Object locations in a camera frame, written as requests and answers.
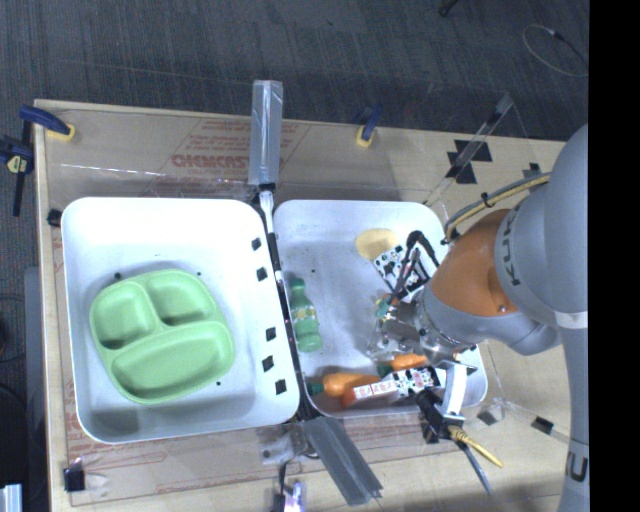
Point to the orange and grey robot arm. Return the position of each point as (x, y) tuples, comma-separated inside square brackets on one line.
[(540, 260)]

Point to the black and white carton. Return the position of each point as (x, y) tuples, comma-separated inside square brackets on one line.
[(392, 267)]

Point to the brown cardboard board red print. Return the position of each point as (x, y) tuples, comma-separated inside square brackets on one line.
[(210, 150)]

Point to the white plastic tray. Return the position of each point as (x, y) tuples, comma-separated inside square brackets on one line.
[(165, 225), (340, 280)]

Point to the yellow round biscuit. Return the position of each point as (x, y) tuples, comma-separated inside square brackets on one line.
[(372, 242)]

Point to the green divided plate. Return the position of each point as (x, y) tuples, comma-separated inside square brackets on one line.
[(160, 340)]

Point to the green plastic bottle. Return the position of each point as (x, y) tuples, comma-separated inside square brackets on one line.
[(306, 320)]

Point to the orange carrot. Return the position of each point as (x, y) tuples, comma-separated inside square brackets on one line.
[(345, 383), (407, 361)]

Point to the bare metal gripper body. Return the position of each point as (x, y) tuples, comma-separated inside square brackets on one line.
[(402, 332)]

